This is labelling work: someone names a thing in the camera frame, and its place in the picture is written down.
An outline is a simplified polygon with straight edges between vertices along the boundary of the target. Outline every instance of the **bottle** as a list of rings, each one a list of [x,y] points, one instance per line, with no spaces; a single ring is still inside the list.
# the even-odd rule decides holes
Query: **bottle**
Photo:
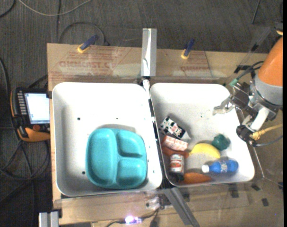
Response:
[[[239,167],[239,164],[235,160],[219,160],[215,161],[211,165],[203,165],[202,171],[204,173],[213,172],[213,173],[227,173],[235,172]]]

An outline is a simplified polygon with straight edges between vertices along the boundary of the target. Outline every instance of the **can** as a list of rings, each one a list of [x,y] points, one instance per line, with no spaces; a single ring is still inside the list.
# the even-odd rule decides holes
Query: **can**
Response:
[[[184,174],[184,157],[180,154],[172,154],[170,157],[170,173],[183,175]]]

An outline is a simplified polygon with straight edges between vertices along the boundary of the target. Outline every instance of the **white cable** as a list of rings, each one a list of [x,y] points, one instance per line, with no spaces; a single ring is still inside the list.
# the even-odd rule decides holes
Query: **white cable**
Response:
[[[70,13],[70,12],[72,12],[72,11],[78,9],[79,7],[85,5],[86,3],[88,3],[88,2],[90,2],[90,1],[92,1],[92,0],[87,0],[87,1],[85,1],[85,2],[83,2],[83,3],[81,3],[81,4],[79,4],[78,6],[76,6],[75,8],[73,8],[73,9],[71,9],[71,10],[69,10],[69,11],[66,11],[66,12],[63,12],[63,13],[59,13],[59,14],[45,14],[45,13],[41,13],[41,12],[36,11],[35,9],[29,7],[28,5],[26,5],[22,0],[18,0],[18,1],[20,1],[20,2],[21,2],[24,6],[26,6],[28,9],[30,9],[30,10],[32,10],[33,12],[38,13],[38,14],[40,14],[40,15],[44,15],[44,16],[59,16],[59,15],[68,14],[68,13]]]

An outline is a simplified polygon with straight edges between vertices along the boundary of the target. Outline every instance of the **teal divided plate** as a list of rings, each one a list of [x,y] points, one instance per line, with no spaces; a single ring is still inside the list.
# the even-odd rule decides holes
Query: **teal divided plate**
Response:
[[[95,185],[109,189],[132,189],[147,176],[147,153],[136,133],[100,128],[87,141],[86,173]]]

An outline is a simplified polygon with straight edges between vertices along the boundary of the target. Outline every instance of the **blue and yellow tool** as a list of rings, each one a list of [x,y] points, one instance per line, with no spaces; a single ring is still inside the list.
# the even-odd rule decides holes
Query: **blue and yellow tool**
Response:
[[[192,38],[188,42],[188,44],[185,45],[184,50],[181,54],[182,59],[187,59],[190,56],[191,48],[194,45],[195,40]]]
[[[90,45],[94,44],[97,41],[97,39],[98,39],[97,35],[94,35],[91,38],[89,38],[87,41],[85,41],[83,44],[77,47],[78,52],[80,53],[85,52],[90,47]]]

